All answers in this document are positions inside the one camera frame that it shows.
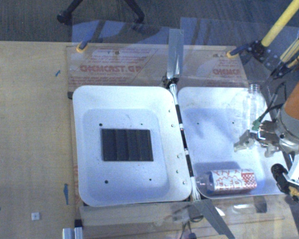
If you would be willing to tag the small white square piece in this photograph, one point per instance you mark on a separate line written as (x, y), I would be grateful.
(35, 216)

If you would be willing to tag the thin black and white rod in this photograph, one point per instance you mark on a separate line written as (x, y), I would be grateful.
(182, 131)

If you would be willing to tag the white plastic tray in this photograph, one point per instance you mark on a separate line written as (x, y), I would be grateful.
(214, 138)
(129, 180)

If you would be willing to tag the black tripod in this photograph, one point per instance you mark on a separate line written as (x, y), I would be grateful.
(74, 4)

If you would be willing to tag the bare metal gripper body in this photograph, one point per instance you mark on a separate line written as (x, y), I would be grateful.
(268, 132)

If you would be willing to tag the black cylinder on white bracket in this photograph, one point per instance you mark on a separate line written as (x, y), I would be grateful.
(281, 175)

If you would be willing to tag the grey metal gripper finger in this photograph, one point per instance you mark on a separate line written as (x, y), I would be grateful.
(244, 141)
(271, 150)

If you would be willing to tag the clear plastic bottle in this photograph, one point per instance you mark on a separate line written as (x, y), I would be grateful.
(253, 103)

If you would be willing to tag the brown cardboard board red print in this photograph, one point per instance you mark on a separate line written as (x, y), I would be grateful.
(129, 68)

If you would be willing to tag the red and white can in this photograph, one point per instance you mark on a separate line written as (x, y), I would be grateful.
(229, 180)

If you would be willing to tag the black ribbed rectangular pad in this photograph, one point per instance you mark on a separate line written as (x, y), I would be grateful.
(127, 145)

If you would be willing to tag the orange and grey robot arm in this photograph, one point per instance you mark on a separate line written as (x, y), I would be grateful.
(294, 103)

